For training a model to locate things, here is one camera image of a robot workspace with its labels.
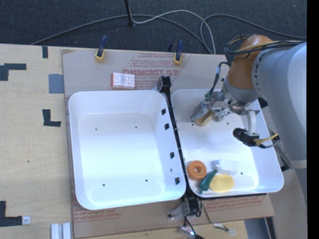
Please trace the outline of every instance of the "black fabric background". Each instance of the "black fabric background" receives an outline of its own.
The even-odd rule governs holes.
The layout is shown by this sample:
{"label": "black fabric background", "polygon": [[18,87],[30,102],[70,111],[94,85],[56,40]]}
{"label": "black fabric background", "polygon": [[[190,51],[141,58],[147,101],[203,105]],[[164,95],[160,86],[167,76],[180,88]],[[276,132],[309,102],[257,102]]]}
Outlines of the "black fabric background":
{"label": "black fabric background", "polygon": [[[307,0],[129,0],[132,14],[158,15],[183,9],[205,18],[228,14],[287,35],[307,37]],[[0,43],[32,44],[45,37],[102,18],[126,15],[124,0],[0,0]],[[200,19],[185,12],[165,16],[199,36]],[[148,18],[134,17],[136,21]],[[274,40],[292,39],[229,18],[214,17],[211,27],[217,54],[237,34],[264,34]],[[204,27],[205,41],[211,47]],[[135,27],[126,17],[100,22],[38,45],[98,48],[108,35],[109,49],[167,51],[173,40],[183,40],[183,52],[207,54],[204,46],[182,28],[162,20]]]}

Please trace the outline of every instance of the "black connector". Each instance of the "black connector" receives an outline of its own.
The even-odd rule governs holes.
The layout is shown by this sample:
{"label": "black connector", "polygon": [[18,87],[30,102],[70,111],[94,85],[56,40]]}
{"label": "black connector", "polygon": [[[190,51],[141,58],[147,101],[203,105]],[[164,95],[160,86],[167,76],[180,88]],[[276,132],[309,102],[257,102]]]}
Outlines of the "black connector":
{"label": "black connector", "polygon": [[259,139],[259,135],[248,135],[247,130],[242,128],[235,128],[233,136],[243,142],[247,146],[256,146],[254,139]]}

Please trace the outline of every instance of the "white cable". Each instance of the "white cable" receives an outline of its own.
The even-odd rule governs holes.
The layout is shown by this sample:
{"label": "white cable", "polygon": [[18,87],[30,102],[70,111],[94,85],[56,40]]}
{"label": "white cable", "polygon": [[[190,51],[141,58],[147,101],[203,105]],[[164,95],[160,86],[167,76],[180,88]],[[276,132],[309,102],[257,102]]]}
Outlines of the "white cable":
{"label": "white cable", "polygon": [[172,10],[172,11],[168,11],[168,12],[162,13],[162,14],[160,14],[160,15],[157,15],[157,16],[155,16],[155,17],[153,17],[153,18],[150,18],[150,19],[148,19],[148,20],[145,20],[145,21],[140,21],[140,22],[137,22],[137,21],[135,21],[135,20],[132,20],[132,21],[133,21],[135,24],[144,24],[144,23],[150,22],[150,21],[155,20],[155,19],[157,19],[157,18],[159,18],[159,17],[165,16],[165,15],[167,15],[167,14],[174,13],[174,12],[187,12],[187,13],[193,14],[193,15],[195,15],[196,17],[200,18],[200,19],[204,22],[204,24],[206,25],[206,27],[207,27],[207,29],[208,29],[208,31],[209,31],[209,35],[210,35],[210,38],[211,38],[211,41],[212,41],[212,45],[213,45],[213,51],[214,51],[213,53],[216,54],[214,38],[213,38],[213,34],[212,34],[211,30],[210,30],[210,27],[208,26],[208,24],[206,23],[206,21],[205,21],[201,16],[199,16],[199,15],[197,15],[197,14],[191,12],[191,11],[188,11],[188,10]]}

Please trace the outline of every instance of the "blue clamp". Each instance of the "blue clamp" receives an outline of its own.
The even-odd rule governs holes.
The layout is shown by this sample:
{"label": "blue clamp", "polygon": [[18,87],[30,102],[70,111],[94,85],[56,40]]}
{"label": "blue clamp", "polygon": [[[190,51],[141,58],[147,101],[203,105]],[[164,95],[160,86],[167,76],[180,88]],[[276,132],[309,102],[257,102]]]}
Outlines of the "blue clamp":
{"label": "blue clamp", "polygon": [[96,54],[95,54],[95,58],[98,60],[102,60],[104,57],[104,49],[106,48],[107,44],[109,42],[109,38],[104,35],[101,41],[101,45],[100,48],[97,50]]}
{"label": "blue clamp", "polygon": [[[171,43],[168,47],[168,51],[171,52],[173,45],[174,45],[175,41],[173,41],[173,43]],[[183,42],[182,40],[178,41],[178,45],[176,48],[176,52],[174,54],[174,64],[179,65],[181,63],[181,52],[183,49]]]}

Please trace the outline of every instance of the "yellow oval object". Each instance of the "yellow oval object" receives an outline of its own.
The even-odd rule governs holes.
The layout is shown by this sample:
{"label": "yellow oval object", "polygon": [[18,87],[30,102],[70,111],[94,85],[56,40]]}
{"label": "yellow oval object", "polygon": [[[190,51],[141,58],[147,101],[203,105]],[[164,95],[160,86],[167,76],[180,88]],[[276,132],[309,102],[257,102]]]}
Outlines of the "yellow oval object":
{"label": "yellow oval object", "polygon": [[217,193],[230,191],[234,187],[234,179],[228,174],[216,174],[209,184],[209,188]]}

